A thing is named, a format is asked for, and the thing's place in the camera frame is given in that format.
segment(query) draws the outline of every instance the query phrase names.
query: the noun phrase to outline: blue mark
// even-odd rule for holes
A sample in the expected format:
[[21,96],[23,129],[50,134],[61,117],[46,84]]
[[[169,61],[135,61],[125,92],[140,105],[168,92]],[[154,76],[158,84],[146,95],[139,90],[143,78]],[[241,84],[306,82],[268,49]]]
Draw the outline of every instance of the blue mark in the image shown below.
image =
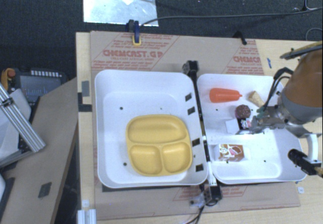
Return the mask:
[[269,68],[272,68],[271,61],[269,58],[267,58],[267,61],[268,61]]

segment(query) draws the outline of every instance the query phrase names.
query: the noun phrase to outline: black carpet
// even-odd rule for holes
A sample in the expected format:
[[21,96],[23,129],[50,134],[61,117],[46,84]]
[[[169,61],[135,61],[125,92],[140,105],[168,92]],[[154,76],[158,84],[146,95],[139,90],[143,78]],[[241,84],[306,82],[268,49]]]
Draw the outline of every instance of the black carpet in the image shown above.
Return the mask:
[[[157,15],[232,15],[292,12],[304,0],[156,0]],[[308,0],[321,7],[322,0]],[[240,30],[246,38],[304,40],[313,27],[321,28],[322,11],[285,17],[239,19],[178,19],[144,27],[142,32],[231,37]],[[123,25],[83,22],[83,0],[0,0],[0,70],[43,67],[76,76],[75,32],[124,31]],[[320,40],[312,31],[308,38]]]

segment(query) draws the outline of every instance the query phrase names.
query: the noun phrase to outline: brown round object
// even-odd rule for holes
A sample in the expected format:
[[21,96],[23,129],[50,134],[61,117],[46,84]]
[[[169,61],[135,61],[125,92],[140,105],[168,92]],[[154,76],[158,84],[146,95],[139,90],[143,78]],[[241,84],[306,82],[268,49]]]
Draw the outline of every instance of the brown round object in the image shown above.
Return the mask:
[[14,78],[15,77],[15,75],[16,75],[16,72],[14,71],[14,70],[8,70],[7,71],[7,76],[9,77],[9,78]]
[[240,105],[236,108],[237,118],[248,118],[251,115],[250,108],[247,105]]

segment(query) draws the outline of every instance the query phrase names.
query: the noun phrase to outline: yellow plate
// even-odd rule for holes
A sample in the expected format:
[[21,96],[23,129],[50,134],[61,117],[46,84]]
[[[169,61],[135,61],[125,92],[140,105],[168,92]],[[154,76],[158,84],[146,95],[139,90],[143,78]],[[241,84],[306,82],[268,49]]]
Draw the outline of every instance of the yellow plate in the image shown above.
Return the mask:
[[192,164],[191,140],[178,117],[135,117],[127,125],[126,140],[131,165],[144,176],[179,174]]

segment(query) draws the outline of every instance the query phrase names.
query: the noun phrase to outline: white tray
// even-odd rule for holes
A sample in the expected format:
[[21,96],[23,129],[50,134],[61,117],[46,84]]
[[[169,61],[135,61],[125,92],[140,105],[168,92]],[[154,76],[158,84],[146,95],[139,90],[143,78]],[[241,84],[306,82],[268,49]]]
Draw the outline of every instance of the white tray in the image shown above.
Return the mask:
[[[291,149],[302,151],[298,138],[287,130],[266,130],[264,134],[255,135],[232,135],[227,132],[226,121],[235,118],[237,106],[248,105],[252,110],[250,118],[257,114],[258,107],[247,98],[255,90],[266,101],[272,82],[273,78],[269,76],[204,74],[198,78],[212,171],[225,184],[300,181],[306,177],[287,157]],[[209,98],[212,88],[235,89],[243,96],[238,101],[212,103]],[[277,98],[275,94],[269,105],[275,105]],[[219,161],[214,154],[217,144],[243,145],[245,158],[239,162]]]
[[[98,176],[111,188],[197,185],[206,179],[207,168],[194,86],[181,73],[105,70],[95,78]],[[188,109],[195,112],[188,115]],[[170,114],[179,117],[192,147],[191,167],[180,174],[147,177],[131,166],[126,144],[126,126],[137,116]],[[196,171],[197,165],[203,170]]]

